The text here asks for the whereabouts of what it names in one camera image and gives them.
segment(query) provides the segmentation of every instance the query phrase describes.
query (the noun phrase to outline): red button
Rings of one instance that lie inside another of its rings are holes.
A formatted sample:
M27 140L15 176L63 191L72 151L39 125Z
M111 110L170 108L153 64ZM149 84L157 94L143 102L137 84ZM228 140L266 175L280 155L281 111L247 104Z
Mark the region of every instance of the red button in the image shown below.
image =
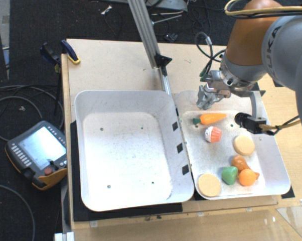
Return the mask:
M47 168L44 170L44 173L45 173L46 176L50 175L52 172L53 172L53 171L52 171L52 168L50 168L50 167L47 167Z

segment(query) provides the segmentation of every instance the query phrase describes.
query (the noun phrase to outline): white tray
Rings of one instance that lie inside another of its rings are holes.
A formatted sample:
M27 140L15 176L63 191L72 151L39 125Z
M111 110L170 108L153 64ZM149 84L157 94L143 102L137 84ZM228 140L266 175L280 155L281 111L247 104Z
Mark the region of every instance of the white tray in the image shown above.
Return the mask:
M81 196L89 209L192 197L194 184L176 108L165 92L86 90L77 94L75 112Z
M181 128L186 141L186 147L193 173L195 187L198 193L210 200L285 194L290 189L290 180L285 165L280 155L275 137L266 134L252 134L246 129L240 128L234 121L239 112L251 114L251 102L249 98L239 98L232 95L221 102L213 104L206 111L199 110L196 106L198 91L183 91L177 96L177 107L181 120ZM203 113L218 112L227 116L210 125L198 124L196 127L192 119ZM205 129L216 126L222 130L222 138L219 142L209 143L205 140ZM236 151L233 148L233 139L237 135L246 135L255 143L255 151L246 156L248 166L260 174L258 180L249 187L242 186L238 181L234 185L228 185L221 179L224 167L231 166L231 160ZM207 197L200 193L197 183L204 173L211 173L221 181L221 192L218 196Z

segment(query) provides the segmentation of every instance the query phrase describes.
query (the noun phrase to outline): yellow cable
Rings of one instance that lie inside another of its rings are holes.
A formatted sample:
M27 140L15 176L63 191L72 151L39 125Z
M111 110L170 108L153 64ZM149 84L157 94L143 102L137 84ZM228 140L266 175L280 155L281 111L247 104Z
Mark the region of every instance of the yellow cable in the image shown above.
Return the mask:
M275 11L277 11L277 12L288 12L288 11L302 12L302 6L273 7L273 8L251 9L251 10L242 10L242 11L233 11L233 12L227 10L229 5L236 1L238 1L238 0L230 0L226 4L226 6L224 8L226 15L235 16L235 15L265 14L265 13L273 13Z
M289 124L281 125L281 126L269 126L266 124L261 124L261 125L259 125L259 127L262 129L263 132L265 132L265 131L269 131L269 130L281 130L281 129L289 128L289 127L292 127L299 123L300 123L300 119L293 123L289 123Z

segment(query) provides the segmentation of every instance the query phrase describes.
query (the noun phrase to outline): black floor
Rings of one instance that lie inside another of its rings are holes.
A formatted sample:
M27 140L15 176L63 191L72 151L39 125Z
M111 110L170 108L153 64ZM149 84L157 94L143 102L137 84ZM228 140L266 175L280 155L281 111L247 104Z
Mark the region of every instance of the black floor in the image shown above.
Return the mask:
M166 42L164 34L176 33L176 43L194 44L194 36L203 31L214 45L226 45L234 19L224 15L229 0L197 0L190 3L188 13L156 26L158 42ZM299 6L302 0L276 0L284 6ZM107 17L101 15L109 4L113 9ZM150 13L168 10L152 9ZM152 16L153 21L162 19ZM57 53L59 42L66 38L139 41L140 37L128 5L90 0L11 0L10 12L10 79L6 78L5 61L0 44L0 87L8 85L40 85L54 94L58 75L40 55L47 42ZM35 95L23 89L19 94ZM0 98L8 93L0 92ZM37 103L45 117L58 124L52 99L37 94ZM35 111L23 113L23 104L11 101L0 105L0 134L12 138L38 121ZM17 191L30 205L36 223L37 241L53 240L62 231L60 186L39 191L24 181L4 153L5 141L0 139L0 184ZM32 221L22 200L0 189L0 240L31 240Z

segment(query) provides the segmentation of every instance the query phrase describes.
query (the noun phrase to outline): toy food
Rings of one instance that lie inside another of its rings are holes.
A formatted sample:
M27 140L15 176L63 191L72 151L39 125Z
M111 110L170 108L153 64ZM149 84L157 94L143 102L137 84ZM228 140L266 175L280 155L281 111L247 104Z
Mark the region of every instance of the toy food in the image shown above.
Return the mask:
M248 166L246 159L241 155L235 155L232 158L231 165L237 167L239 172L241 172L242 170L245 170L245 169L251 169ZM256 174L256 179L258 179L260 174L258 172L255 172L255 174Z
M205 131L205 138L208 142L214 143L221 140L222 131L217 127L209 127Z
M233 148L240 155L248 156L255 150L255 144L249 137L239 135L233 141Z
M193 118L193 124L201 123L207 125L207 124L215 123L226 116L227 114L225 113L204 113L200 116L200 118Z
M228 185L233 185L233 184L235 184L237 174L238 174L237 167L235 167L235 166L225 167L222 170L221 178Z
M256 173L251 169L244 169L239 173L239 182L243 186L251 186L256 180Z
M214 197L219 195L221 184L216 176L206 173L199 177L198 188L201 194L208 197Z

